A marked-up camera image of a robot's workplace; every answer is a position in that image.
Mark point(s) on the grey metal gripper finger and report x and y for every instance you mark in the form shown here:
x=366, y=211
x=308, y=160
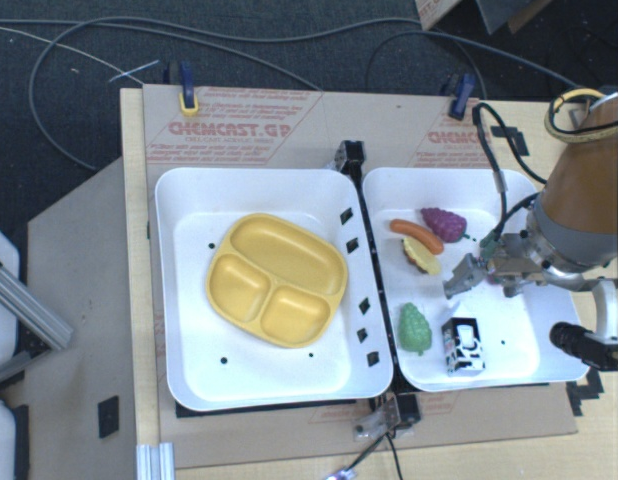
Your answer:
x=512, y=288
x=464, y=275

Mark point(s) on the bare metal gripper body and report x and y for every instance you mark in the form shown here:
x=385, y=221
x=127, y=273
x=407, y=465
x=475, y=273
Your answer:
x=519, y=260

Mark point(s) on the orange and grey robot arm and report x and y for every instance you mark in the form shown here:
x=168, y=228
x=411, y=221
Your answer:
x=584, y=183

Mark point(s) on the yellow and brown toy biscuit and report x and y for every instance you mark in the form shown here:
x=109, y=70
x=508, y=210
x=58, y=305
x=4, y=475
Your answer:
x=423, y=260

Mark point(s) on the white plastic tray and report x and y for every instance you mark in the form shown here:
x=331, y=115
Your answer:
x=519, y=333
x=199, y=318

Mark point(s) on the purple toy grapes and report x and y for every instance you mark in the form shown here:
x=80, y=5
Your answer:
x=444, y=224

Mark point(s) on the orange toy sausage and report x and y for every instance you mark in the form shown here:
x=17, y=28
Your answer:
x=419, y=234

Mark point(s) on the black and white milk carton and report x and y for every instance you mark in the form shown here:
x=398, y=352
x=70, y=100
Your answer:
x=464, y=348

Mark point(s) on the green toy grapes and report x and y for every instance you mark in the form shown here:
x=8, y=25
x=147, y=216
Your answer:
x=415, y=330

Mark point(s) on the thin black and white rod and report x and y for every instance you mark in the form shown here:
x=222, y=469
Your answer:
x=376, y=268

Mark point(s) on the yellow divided plate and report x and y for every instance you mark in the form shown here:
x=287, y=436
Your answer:
x=276, y=278

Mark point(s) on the brown cardboard board red print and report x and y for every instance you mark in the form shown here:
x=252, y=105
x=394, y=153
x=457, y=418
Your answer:
x=299, y=128

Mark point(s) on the black cylinder on white bracket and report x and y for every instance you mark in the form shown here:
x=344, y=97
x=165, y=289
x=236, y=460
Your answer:
x=581, y=340

